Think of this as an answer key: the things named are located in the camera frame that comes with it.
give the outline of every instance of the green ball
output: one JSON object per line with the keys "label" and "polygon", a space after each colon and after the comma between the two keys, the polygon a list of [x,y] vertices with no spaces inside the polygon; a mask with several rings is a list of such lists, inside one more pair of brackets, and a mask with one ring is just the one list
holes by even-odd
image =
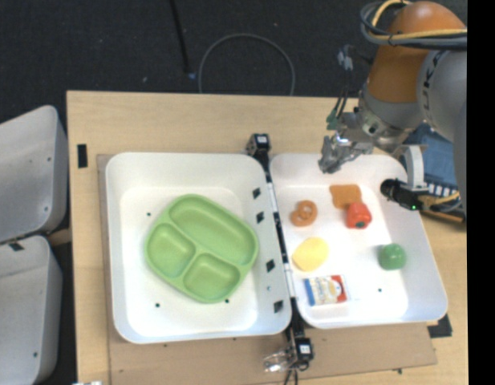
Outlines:
{"label": "green ball", "polygon": [[406,264],[406,252],[399,244],[388,244],[380,250],[378,259],[384,270],[399,270]]}

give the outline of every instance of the yellow round object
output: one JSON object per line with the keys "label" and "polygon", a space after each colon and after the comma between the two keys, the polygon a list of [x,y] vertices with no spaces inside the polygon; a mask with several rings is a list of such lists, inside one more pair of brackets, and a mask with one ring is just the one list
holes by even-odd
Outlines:
{"label": "yellow round object", "polygon": [[329,246],[320,237],[307,238],[292,254],[294,264],[305,272],[320,267],[329,254]]}

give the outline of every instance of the wooden table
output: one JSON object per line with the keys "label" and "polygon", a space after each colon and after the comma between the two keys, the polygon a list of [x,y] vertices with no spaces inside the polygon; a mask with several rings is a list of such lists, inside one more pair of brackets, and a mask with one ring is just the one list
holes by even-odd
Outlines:
{"label": "wooden table", "polygon": [[[280,335],[135,345],[115,332],[107,312],[97,158],[119,152],[241,152],[255,132],[270,135],[274,155],[320,153],[334,103],[303,97],[67,93],[80,382],[281,383],[283,374],[262,372],[262,357],[282,343]],[[350,100],[347,110],[354,105]],[[466,225],[425,215],[423,221],[448,294],[452,337],[431,340],[425,322],[309,329],[317,357],[299,382],[468,383]]]}

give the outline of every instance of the green plate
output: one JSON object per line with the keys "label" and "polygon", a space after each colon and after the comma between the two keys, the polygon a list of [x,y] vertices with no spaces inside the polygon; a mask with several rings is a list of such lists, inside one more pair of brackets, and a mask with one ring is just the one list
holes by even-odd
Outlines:
{"label": "green plate", "polygon": [[197,194],[175,199],[150,229],[144,246],[156,274],[207,303],[226,300],[240,286],[258,251],[249,225]]}

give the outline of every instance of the toy donut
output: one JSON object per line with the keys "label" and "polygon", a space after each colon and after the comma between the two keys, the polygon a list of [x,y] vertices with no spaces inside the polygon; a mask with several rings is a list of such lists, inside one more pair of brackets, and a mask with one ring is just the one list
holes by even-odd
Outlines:
{"label": "toy donut", "polygon": [[319,211],[313,201],[299,201],[297,208],[290,215],[290,220],[296,227],[305,227],[313,223],[318,214]]}

